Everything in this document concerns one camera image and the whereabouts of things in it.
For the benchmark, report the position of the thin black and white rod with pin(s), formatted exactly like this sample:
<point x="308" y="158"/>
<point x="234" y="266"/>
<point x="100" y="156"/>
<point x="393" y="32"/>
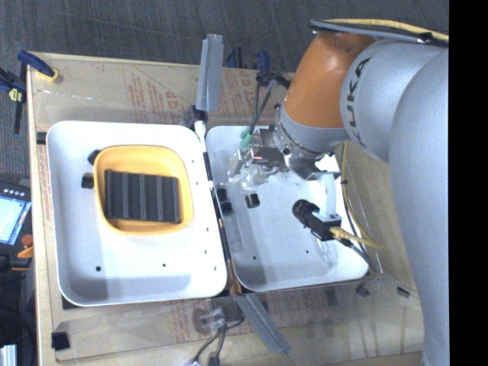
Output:
<point x="209" y="168"/>

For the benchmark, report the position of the black ribbed block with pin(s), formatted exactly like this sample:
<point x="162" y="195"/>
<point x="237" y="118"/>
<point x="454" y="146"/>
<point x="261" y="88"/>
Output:
<point x="141" y="196"/>

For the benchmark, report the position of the clear plastic bottle black cap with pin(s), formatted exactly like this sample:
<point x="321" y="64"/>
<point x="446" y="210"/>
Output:
<point x="252" y="200"/>
<point x="221" y="194"/>
<point x="227" y="208"/>

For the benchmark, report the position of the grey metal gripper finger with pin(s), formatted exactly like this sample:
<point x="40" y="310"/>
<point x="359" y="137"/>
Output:
<point x="245" y="155"/>
<point x="236" y="168"/>

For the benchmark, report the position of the black cylinder on white bracket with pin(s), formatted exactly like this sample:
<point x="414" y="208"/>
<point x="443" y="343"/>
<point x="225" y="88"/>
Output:
<point x="322" y="225"/>

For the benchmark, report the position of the yellow rounded bowl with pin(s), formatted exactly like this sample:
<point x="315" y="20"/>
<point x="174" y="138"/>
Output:
<point x="143" y="158"/>

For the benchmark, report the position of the brown cardboard board red print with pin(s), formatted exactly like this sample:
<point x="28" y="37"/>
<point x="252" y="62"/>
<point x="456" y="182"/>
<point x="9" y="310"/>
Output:
<point x="114" y="86"/>

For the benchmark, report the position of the small black cylinder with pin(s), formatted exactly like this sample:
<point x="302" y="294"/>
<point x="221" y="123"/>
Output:
<point x="87" y="181"/>
<point x="93" y="157"/>

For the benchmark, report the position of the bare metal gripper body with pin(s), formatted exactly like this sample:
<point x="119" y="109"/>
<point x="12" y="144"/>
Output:
<point x="268" y="151"/>

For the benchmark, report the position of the white plastic tray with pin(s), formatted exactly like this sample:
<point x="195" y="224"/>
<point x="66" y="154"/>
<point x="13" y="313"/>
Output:
<point x="133" y="265"/>
<point x="282" y="242"/>

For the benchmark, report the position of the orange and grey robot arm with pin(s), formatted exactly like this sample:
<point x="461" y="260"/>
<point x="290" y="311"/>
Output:
<point x="415" y="135"/>

